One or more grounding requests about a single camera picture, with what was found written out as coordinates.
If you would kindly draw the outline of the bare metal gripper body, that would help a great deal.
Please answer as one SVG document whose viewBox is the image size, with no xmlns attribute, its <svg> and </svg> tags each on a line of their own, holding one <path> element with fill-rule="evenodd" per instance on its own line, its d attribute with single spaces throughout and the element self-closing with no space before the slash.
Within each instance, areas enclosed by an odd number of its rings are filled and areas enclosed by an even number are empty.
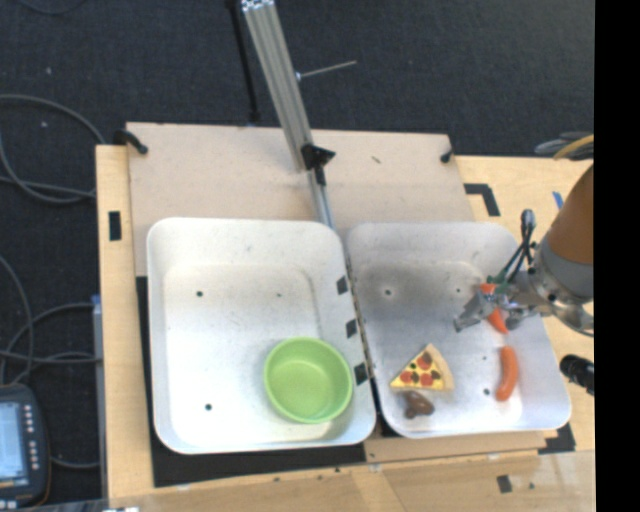
<svg viewBox="0 0 640 512">
<path fill-rule="evenodd" d="M 587 299 L 576 296 L 557 279 L 543 272 L 519 272 L 499 285 L 499 307 L 502 311 L 534 306 L 538 316 L 555 317 L 579 334 L 593 335 L 594 318 L 584 308 L 587 303 Z"/>
</svg>

